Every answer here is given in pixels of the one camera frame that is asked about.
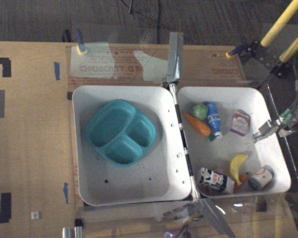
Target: green vegetable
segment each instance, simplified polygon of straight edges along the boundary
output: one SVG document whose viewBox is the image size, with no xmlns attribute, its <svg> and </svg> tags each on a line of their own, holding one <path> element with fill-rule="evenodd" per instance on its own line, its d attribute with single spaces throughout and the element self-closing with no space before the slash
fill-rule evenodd
<svg viewBox="0 0 298 238">
<path fill-rule="evenodd" d="M 195 118 L 201 121 L 204 121 L 207 118 L 208 112 L 209 112 L 209 107 L 204 105 L 203 103 L 195 105 L 191 109 L 191 115 L 193 115 Z"/>
</svg>

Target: blue bottle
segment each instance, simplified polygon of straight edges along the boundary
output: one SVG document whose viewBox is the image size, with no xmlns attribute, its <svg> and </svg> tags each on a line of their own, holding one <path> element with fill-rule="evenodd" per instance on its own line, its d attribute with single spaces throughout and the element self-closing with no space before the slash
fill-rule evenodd
<svg viewBox="0 0 298 238">
<path fill-rule="evenodd" d="M 214 131 L 214 136 L 216 136 L 217 138 L 221 138 L 223 134 L 220 129 L 221 118 L 218 113 L 218 108 L 214 103 L 206 103 L 206 105 L 209 107 L 209 112 L 207 117 L 208 123 Z"/>
</svg>

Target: white bottle cap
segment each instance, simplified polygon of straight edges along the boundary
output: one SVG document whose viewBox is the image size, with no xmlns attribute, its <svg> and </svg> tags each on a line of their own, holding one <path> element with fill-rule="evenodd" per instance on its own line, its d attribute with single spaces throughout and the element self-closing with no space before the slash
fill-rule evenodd
<svg viewBox="0 0 298 238">
<path fill-rule="evenodd" d="M 214 136 L 217 138 L 221 138 L 221 137 L 223 137 L 223 134 L 222 134 L 222 132 L 218 131 L 218 132 L 214 133 Z"/>
</svg>

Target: banana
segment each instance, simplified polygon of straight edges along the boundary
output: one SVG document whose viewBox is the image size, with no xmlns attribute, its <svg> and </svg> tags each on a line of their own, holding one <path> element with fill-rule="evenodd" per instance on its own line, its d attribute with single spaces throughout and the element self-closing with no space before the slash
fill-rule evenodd
<svg viewBox="0 0 298 238">
<path fill-rule="evenodd" d="M 240 186 L 242 183 L 239 180 L 239 168 L 248 159 L 248 155 L 240 153 L 234 156 L 229 164 L 229 176 Z"/>
</svg>

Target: wooden table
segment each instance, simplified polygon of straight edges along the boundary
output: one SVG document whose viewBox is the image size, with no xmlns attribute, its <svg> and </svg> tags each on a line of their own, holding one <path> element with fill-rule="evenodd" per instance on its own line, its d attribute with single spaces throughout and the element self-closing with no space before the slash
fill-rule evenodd
<svg viewBox="0 0 298 238">
<path fill-rule="evenodd" d="M 4 93 L 4 118 L 0 118 L 0 195 L 11 193 L 11 218 L 8 223 L 0 224 L 0 237 L 57 238 L 61 237 L 63 227 L 74 226 L 79 195 L 74 181 L 77 174 L 75 148 L 72 147 L 75 138 L 71 134 L 72 102 L 67 99 L 66 47 L 70 45 L 0 42 L 0 58 L 11 60 L 11 77 L 2 77 L 0 65 L 0 90 Z M 166 59 L 167 46 L 146 48 L 159 50 L 155 55 Z M 212 77 L 215 73 L 223 78 L 226 73 L 221 70 L 225 66 L 223 55 L 230 49 L 220 46 L 184 48 L 187 56 L 195 52 L 194 57 L 198 57 L 201 64 L 213 62 L 213 66 L 208 67 L 213 71 L 205 72 L 207 75 Z M 55 75 L 54 62 L 60 65 L 60 80 Z M 230 69 L 237 72 L 235 77 L 243 80 L 239 61 L 227 62 Z M 226 75 L 232 79 L 232 73 Z M 68 203 L 65 183 L 68 184 Z M 40 219 L 31 220 L 31 212 L 37 211 Z"/>
</svg>

